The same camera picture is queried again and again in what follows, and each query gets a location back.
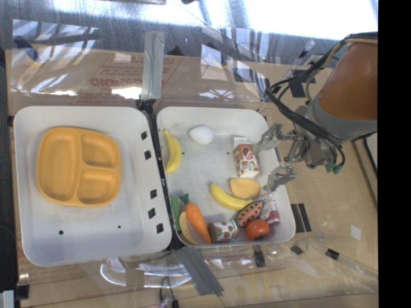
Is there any watermelon slice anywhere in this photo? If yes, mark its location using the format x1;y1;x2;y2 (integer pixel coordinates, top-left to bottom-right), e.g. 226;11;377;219
236;200;265;228

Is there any white can, strawberry print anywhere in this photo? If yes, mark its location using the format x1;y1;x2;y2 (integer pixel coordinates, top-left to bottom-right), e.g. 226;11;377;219
207;219;240;244

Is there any pale orange bread slice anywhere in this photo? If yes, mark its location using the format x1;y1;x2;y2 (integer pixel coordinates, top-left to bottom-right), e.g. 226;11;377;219
229;177;261;200

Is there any red and white packet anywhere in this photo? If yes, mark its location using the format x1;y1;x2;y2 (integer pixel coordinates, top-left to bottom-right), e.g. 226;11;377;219
255;191;281;226

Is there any brown cardboard board, red print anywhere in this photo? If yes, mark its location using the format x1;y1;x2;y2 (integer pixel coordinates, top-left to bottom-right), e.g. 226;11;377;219
4;43;379;308

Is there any white plastic tray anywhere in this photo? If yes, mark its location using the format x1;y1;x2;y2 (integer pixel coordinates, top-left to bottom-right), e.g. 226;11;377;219
13;105;173;267
155;105;297;248

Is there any white egg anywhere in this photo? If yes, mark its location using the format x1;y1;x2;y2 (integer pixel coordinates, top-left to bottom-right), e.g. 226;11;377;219
188;124;214;146

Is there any orange carrot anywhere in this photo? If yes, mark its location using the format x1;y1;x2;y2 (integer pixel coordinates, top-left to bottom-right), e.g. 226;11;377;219
179;193;213;245

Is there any orange tomato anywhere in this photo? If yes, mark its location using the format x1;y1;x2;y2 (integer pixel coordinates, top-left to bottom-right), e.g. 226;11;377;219
245;218;270;241

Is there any green vegetable stick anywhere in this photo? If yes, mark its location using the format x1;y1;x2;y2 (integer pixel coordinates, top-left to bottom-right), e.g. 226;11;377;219
170;196;182;234

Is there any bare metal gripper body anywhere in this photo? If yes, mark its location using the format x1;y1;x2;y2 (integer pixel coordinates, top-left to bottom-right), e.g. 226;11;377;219
282;105;341;170

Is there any orange and white carton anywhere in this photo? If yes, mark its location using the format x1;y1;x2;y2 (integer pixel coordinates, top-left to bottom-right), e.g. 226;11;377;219
232;135;261;179

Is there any orange divided plate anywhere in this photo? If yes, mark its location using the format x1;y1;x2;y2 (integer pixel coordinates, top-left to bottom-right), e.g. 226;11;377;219
35;126;123;209

